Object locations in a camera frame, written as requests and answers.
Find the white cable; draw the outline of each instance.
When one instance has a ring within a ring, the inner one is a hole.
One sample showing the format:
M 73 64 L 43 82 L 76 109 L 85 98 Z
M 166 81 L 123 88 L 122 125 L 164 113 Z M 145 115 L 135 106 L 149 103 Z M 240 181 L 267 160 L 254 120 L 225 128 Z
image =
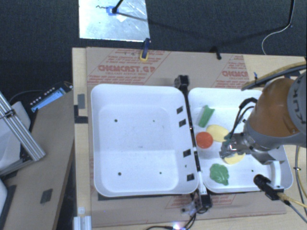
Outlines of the white cable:
M 272 35 L 274 35 L 274 34 L 277 34 L 277 33 L 281 33 L 281 32 L 283 32 L 284 30 L 286 30 L 286 29 L 289 28 L 289 26 L 291 25 L 291 22 L 292 22 L 294 7 L 295 7 L 295 0 L 293 0 L 293 8 L 292 8 L 292 11 L 291 11 L 291 17 L 290 17 L 290 22 L 289 22 L 289 24 L 288 24 L 284 29 L 282 29 L 282 30 L 280 30 L 280 31 L 277 31 L 277 32 L 273 32 L 273 33 L 267 35 L 267 36 L 263 39 L 263 41 L 262 41 L 262 43 L 261 43 L 261 48 L 262 48 L 262 51 L 263 51 L 263 53 L 264 53 L 265 55 L 267 55 L 267 54 L 265 53 L 264 48 L 263 48 L 264 41 L 265 41 L 268 37 L 270 37 L 270 36 L 272 36 Z

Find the metal plate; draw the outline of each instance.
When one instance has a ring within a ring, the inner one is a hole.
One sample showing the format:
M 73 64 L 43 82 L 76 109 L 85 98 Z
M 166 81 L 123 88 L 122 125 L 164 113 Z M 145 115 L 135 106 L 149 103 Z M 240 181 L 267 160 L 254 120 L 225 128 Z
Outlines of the metal plate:
M 79 0 L 80 38 L 142 42 L 149 36 L 145 0 Z

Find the white tray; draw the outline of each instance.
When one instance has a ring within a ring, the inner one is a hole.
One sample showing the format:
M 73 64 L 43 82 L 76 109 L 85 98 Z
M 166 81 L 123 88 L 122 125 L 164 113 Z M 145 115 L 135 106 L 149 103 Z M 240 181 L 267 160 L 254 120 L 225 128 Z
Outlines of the white tray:
M 108 197 L 188 194 L 198 177 L 183 94 L 101 84 L 91 93 L 94 184 Z
M 213 88 L 195 88 L 189 92 L 189 104 L 195 135 L 199 132 L 206 131 L 207 126 L 216 124 L 225 127 L 230 131 L 239 110 L 239 105 L 243 100 L 250 97 L 259 98 L 260 91 L 257 90 L 234 90 L 234 89 L 213 89 Z M 208 105 L 215 111 L 210 118 L 206 127 L 201 128 L 198 122 L 202 113 L 202 108 Z M 245 117 L 248 118 L 252 109 L 249 109 Z M 236 133 L 243 131 L 243 123 L 236 128 Z M 237 164 L 226 164 L 219 155 L 221 142 L 213 142 L 208 149 L 198 148 L 198 155 L 201 165 L 202 177 L 205 186 L 215 193 L 234 193 L 259 191 L 254 184 L 253 179 L 257 174 L 262 174 L 273 181 L 274 184 L 282 185 L 289 188 L 292 185 L 291 169 L 283 147 L 280 147 L 276 153 L 272 150 L 272 155 L 285 162 L 279 164 L 274 162 L 271 165 L 262 165 L 251 155 L 246 155 L 242 161 Z M 226 166 L 229 173 L 228 185 L 219 184 L 210 178 L 210 167 L 213 164 L 222 164 Z

